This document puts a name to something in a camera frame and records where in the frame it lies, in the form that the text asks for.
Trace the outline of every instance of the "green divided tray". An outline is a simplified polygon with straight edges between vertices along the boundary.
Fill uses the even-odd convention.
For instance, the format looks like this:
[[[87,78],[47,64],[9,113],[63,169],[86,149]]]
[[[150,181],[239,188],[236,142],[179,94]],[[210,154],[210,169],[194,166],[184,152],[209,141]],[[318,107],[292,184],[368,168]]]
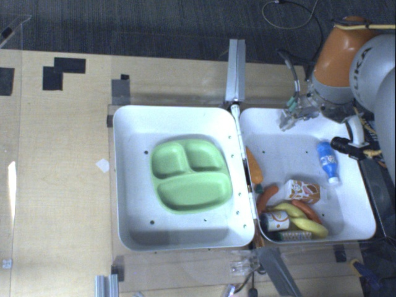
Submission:
[[[222,153],[203,139],[156,146],[151,156],[151,176],[161,204],[174,213],[213,209],[233,193]]]

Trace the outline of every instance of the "wooden surface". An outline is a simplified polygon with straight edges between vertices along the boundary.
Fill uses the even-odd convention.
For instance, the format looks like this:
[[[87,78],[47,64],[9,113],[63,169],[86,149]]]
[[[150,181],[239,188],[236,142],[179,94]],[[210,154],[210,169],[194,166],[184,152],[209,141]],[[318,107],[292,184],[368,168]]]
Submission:
[[[43,66],[53,66],[55,56],[85,58],[86,74],[64,74],[62,92],[42,91]],[[251,64],[246,72],[247,97],[274,105],[293,93],[285,66]],[[136,98],[173,93],[221,100],[226,63],[24,52],[13,297],[93,296],[95,276],[110,273],[118,240],[111,227],[110,175],[95,164],[110,157],[106,116],[111,79],[120,74],[130,75]],[[204,257],[194,251],[118,252],[126,263],[131,259],[129,275],[135,276],[120,283],[125,297],[137,290],[146,297],[220,296],[226,283],[241,281],[230,275],[230,262],[239,257],[229,251]],[[303,295],[363,295],[347,264],[335,262],[332,247],[282,254]],[[356,245],[347,250],[347,258],[354,257],[361,257]],[[256,281],[259,296],[277,295],[268,275]]]

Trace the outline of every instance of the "banana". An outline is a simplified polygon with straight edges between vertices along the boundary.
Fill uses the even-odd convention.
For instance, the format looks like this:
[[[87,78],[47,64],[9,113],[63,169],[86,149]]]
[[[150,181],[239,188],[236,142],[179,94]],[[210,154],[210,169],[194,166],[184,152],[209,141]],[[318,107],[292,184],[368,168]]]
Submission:
[[[329,231],[324,226],[307,218],[290,217],[290,221],[299,229],[302,229],[304,231],[310,231],[312,235],[317,238],[324,239],[329,234]]]
[[[305,213],[302,212],[299,208],[297,208],[295,205],[288,204],[287,202],[282,202],[281,204],[278,204],[272,208],[268,208],[268,211],[285,211],[287,212],[289,217],[293,218],[306,218]]]

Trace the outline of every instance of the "blue bottle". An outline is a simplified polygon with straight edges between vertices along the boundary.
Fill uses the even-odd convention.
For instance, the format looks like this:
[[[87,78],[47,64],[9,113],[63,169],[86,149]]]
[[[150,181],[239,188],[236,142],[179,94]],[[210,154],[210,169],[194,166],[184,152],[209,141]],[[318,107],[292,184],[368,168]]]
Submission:
[[[323,170],[329,177],[328,182],[330,184],[337,184],[340,180],[337,177],[337,160],[334,155],[334,151],[328,142],[320,142],[317,147],[319,153],[319,160]]]

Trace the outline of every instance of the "sausage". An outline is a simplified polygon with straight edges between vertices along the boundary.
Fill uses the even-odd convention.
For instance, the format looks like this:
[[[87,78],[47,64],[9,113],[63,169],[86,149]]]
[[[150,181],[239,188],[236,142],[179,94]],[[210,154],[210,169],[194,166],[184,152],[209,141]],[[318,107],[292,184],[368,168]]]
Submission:
[[[313,211],[310,206],[308,206],[307,204],[305,204],[302,201],[293,199],[291,201],[292,205],[295,205],[297,208],[299,208],[302,212],[304,212],[307,216],[308,219],[315,221],[317,223],[322,224],[322,221],[319,219],[319,217],[317,216],[317,214],[315,213],[315,211]]]
[[[264,179],[260,166],[254,158],[252,152],[246,147],[247,162],[249,163],[249,171],[252,179],[252,183],[258,185]]]
[[[277,192],[279,191],[279,188],[277,185],[272,185],[270,187],[268,187],[258,198],[257,200],[257,211],[259,213],[259,215],[262,212],[265,212],[266,208],[267,208],[267,202],[268,200],[275,195]]]

